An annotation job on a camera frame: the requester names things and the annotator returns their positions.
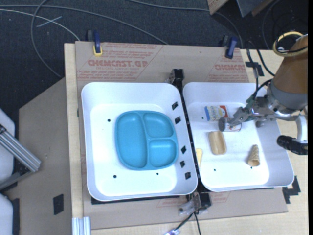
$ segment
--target dark background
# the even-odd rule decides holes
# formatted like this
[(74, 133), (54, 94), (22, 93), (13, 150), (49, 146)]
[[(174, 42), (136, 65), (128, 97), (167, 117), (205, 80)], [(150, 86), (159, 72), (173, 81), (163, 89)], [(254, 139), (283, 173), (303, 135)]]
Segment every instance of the dark background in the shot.
[[(61, 78), (42, 63), (31, 42), (32, 16), (3, 9), (33, 14), (36, 7), (8, 5), (38, 5), (44, 0), (0, 0), (0, 108), (10, 117), (20, 107), (55, 84)], [(171, 7), (208, 9), (207, 0), (138, 0)], [(267, 49), (281, 33), (296, 30), (308, 33), (308, 0), (281, 0), (270, 4), (260, 14), (244, 18), (236, 0), (229, 0), (219, 11), (208, 12), (170, 10), (144, 6), (124, 0), (50, 0), (45, 5), (66, 6), (109, 16), (137, 26), (170, 45), (219, 46), (224, 36), (251, 40), (257, 48)], [(159, 40), (134, 28), (94, 15), (65, 9), (41, 8), (38, 16), (56, 22), (85, 40), (86, 31), (98, 30), (102, 42), (162, 44)], [(53, 23), (36, 18), (34, 42), (44, 61), (61, 77), (64, 76), (64, 43), (74, 43), (75, 37)]]

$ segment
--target blue plate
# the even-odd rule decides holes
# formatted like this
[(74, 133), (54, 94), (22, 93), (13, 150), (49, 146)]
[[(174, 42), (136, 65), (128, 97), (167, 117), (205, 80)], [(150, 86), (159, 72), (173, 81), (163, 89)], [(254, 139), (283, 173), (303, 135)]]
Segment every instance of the blue plate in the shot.
[(174, 125), (160, 112), (121, 114), (115, 123), (115, 146), (122, 164), (133, 170), (166, 168), (178, 157)]

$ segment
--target hole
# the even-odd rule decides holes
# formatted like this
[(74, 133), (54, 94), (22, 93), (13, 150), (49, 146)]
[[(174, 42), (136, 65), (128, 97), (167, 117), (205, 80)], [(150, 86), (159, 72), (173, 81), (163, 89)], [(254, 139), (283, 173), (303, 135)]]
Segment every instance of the hole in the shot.
[(178, 103), (177, 103), (177, 102), (175, 102), (174, 104), (172, 104), (172, 110), (174, 110), (177, 106), (178, 106)]
[(181, 168), (183, 168), (185, 165), (186, 165), (186, 164), (185, 164), (185, 161), (181, 161), (181, 162), (180, 162)]
[(178, 124), (180, 122), (180, 117), (175, 118), (175, 124)]
[(182, 149), (181, 149), (181, 152), (184, 154), (186, 152), (186, 146), (184, 146)]
[(185, 178), (186, 178), (186, 179), (191, 178), (191, 173), (190, 173), (190, 172), (186, 172), (186, 173), (185, 173)]

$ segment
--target blue clamp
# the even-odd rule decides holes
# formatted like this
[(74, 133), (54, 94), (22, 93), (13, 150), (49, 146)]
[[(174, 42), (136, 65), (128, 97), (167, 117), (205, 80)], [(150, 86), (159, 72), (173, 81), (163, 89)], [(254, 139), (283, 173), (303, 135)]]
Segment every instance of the blue clamp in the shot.
[(100, 36), (98, 31), (94, 31), (93, 32), (93, 36), (94, 36), (94, 46), (93, 46), (93, 54), (96, 57), (100, 57), (103, 52), (102, 52), (102, 47), (101, 47), (101, 43), (100, 43)]
[(236, 47), (236, 44), (238, 43), (238, 38), (231, 37), (228, 42), (228, 49), (226, 50), (225, 57), (232, 59), (234, 55), (234, 49)]

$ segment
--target blue divided plate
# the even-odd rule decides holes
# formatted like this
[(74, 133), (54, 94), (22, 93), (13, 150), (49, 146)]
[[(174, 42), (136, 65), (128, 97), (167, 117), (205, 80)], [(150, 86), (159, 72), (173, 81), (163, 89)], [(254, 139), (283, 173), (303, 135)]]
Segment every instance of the blue divided plate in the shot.
[(174, 125), (160, 112), (122, 113), (115, 123), (115, 146), (122, 164), (133, 170), (166, 168), (178, 157)]

